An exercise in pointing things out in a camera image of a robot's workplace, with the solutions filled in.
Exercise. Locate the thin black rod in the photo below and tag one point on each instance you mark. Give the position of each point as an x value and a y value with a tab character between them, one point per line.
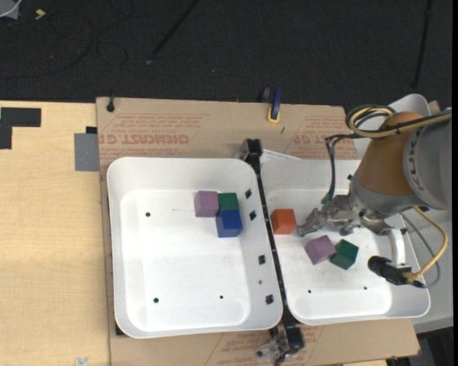
271	238

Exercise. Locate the brown cardboard board red print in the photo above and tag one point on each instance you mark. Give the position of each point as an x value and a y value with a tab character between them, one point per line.
198	135

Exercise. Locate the white plastic tray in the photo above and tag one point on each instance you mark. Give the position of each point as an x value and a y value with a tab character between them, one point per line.
339	296
183	265

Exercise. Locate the purple cube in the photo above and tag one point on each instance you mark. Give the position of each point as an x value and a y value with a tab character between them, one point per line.
320	249
206	203

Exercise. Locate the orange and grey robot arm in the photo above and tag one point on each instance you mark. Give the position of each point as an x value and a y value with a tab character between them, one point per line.
389	166

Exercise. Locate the orange cube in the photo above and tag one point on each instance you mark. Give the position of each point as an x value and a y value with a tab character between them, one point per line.
283	221

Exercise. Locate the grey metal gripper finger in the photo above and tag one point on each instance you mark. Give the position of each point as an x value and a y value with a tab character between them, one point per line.
317	214
308	228

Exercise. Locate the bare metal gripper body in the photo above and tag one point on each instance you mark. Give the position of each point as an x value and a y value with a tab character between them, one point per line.
347	214

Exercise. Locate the black cylinder on white bracket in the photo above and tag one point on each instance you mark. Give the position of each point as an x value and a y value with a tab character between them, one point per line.
393	267

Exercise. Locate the blue cube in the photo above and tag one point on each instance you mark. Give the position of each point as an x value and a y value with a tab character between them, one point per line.
229	223

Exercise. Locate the green cube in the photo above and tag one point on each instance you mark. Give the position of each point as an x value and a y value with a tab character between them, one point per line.
229	201
344	254

